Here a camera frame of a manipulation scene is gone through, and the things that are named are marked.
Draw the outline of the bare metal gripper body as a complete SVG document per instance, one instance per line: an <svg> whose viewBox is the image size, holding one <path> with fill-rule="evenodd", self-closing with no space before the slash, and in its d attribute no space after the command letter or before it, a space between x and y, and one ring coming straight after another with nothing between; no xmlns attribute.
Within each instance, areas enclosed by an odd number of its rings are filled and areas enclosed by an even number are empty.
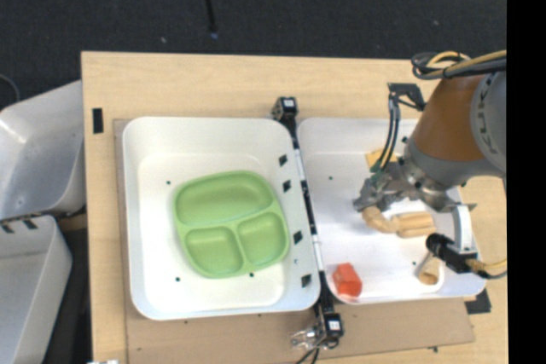
<svg viewBox="0 0 546 364"><path fill-rule="evenodd" d="M476 203L463 203L449 195L454 187L446 187L436 183L423 173L412 161L395 161L379 168L373 165L371 177L367 178L362 188L374 188L379 201L385 194L397 194L402 199L420 200L434 211L450 212L457 206L464 205L472 211Z"/></svg>

